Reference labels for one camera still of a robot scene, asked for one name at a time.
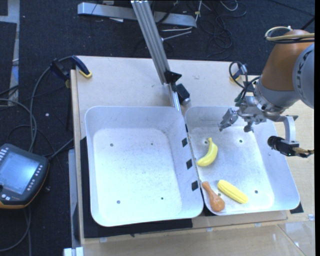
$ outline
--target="metal bar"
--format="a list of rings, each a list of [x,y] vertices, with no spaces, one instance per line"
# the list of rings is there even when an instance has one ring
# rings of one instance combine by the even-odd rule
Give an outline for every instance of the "metal bar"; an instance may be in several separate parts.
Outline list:
[[[160,81],[162,84],[167,84],[165,72],[170,71],[170,67],[150,5],[148,1],[131,1],[131,4]],[[172,91],[170,84],[168,85],[168,89],[171,105],[181,112],[177,92]]]
[[[78,15],[110,17],[135,21],[137,20],[134,10],[126,7],[82,2],[78,4],[77,8]],[[154,18],[155,22],[160,21],[165,15],[165,12],[156,11]],[[177,13],[170,13],[162,23],[194,28],[197,27],[196,19],[194,17]]]

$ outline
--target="corn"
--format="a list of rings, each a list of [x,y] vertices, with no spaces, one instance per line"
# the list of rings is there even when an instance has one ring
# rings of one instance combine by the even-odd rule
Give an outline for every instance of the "corn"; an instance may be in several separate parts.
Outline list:
[[[234,185],[230,184],[226,180],[219,180],[218,189],[240,204],[245,204],[249,200],[245,193],[240,191],[238,188],[236,188]]]

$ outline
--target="handheld device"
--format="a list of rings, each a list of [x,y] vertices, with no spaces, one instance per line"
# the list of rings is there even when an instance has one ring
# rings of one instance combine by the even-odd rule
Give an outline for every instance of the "handheld device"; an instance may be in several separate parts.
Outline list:
[[[22,209],[41,190],[49,161],[12,144],[0,147],[0,209]]]

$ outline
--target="table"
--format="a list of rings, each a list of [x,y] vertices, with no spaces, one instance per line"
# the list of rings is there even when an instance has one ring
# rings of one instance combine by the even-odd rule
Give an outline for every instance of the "table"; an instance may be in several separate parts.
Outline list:
[[[248,213],[229,216],[204,216],[192,219],[193,228],[101,238],[83,234],[80,140],[86,136],[84,116],[93,106],[170,106],[169,90],[160,83],[152,59],[78,56],[92,72],[86,79],[71,71],[74,130],[75,182],[79,225],[79,244],[85,256],[108,255],[315,255],[315,158],[288,157],[287,162],[300,194],[304,212]],[[191,102],[181,107],[234,106],[241,89],[229,80],[230,62],[168,60],[171,71],[182,74],[182,83]],[[296,102],[285,112],[298,115],[296,140],[300,147],[314,148],[314,109]],[[275,123],[278,136],[284,137],[282,123]],[[311,236],[303,230],[311,230]],[[291,230],[300,229],[293,238]]]

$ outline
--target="yellow banana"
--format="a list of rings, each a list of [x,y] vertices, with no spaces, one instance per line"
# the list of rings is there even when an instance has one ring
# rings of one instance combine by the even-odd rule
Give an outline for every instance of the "yellow banana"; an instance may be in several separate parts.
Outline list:
[[[208,166],[210,165],[217,157],[218,147],[213,143],[212,138],[208,139],[209,149],[205,156],[201,157],[196,163],[198,166]]]

